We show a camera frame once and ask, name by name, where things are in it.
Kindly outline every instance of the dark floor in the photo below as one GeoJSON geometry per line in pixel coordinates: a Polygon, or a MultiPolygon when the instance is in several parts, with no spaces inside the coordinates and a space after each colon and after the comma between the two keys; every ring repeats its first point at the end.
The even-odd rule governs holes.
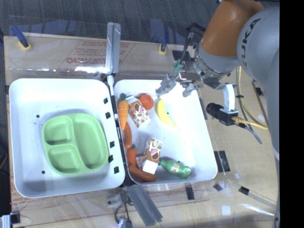
{"type": "MultiPolygon", "coordinates": [[[[218,0],[0,0],[0,27],[24,32],[105,38],[105,24],[122,26],[122,40],[183,44],[186,27],[196,22],[206,27],[218,0]],[[77,30],[68,30],[71,23],[77,30]]],[[[0,47],[0,145],[8,150],[4,53],[0,47]]],[[[9,163],[0,170],[0,216],[10,212],[9,163]]]]}

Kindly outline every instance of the banana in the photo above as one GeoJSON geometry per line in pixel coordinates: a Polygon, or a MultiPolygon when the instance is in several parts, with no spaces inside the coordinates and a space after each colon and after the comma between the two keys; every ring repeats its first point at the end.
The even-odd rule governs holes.
{"type": "Polygon", "coordinates": [[[165,109],[165,102],[163,99],[160,99],[156,105],[157,115],[159,116],[160,120],[167,125],[171,125],[176,127],[172,119],[168,116],[166,109],[165,109]]]}

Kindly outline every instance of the green bowl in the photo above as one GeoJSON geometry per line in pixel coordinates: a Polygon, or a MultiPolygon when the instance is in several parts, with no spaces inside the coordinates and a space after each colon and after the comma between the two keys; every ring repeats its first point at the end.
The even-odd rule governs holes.
{"type": "Polygon", "coordinates": [[[108,161],[105,133],[99,121],[90,114],[50,118],[43,125],[42,134],[48,163],[59,174],[94,171],[108,161]]]}

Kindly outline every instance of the red tomato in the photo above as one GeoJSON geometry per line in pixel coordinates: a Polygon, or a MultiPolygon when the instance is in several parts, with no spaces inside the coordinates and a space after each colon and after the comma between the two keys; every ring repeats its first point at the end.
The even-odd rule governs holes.
{"type": "Polygon", "coordinates": [[[152,97],[148,94],[142,94],[139,97],[139,100],[146,110],[150,110],[154,106],[154,101],[153,101],[152,97]]]}

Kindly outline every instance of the white plastic tray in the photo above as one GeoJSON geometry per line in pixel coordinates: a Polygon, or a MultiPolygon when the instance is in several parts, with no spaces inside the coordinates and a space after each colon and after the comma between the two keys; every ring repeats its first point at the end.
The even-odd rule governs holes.
{"type": "Polygon", "coordinates": [[[117,100],[121,93],[135,97],[147,93],[154,99],[154,107],[148,110],[152,119],[149,124],[137,128],[130,115],[127,119],[137,153],[143,154],[145,143],[150,137],[158,139],[162,141],[161,157],[180,161],[189,166],[191,175],[187,179],[181,179],[158,166],[155,182],[141,183],[135,178],[133,181],[151,185],[213,179],[217,175],[218,168],[198,94],[194,91],[190,96],[183,97],[184,89],[177,84],[169,93],[160,97],[165,101],[166,111],[177,125],[174,128],[161,122],[156,112],[159,99],[155,90],[160,87],[160,82],[160,80],[121,80],[115,84],[114,94],[117,100]]]}
{"type": "Polygon", "coordinates": [[[109,90],[104,83],[93,79],[18,79],[9,88],[9,98],[14,179],[21,195],[40,198],[122,184],[124,165],[109,90]],[[51,169],[42,127],[49,118],[69,113],[88,113],[99,120],[109,155],[113,155],[110,163],[80,175],[60,175],[51,169]]]}

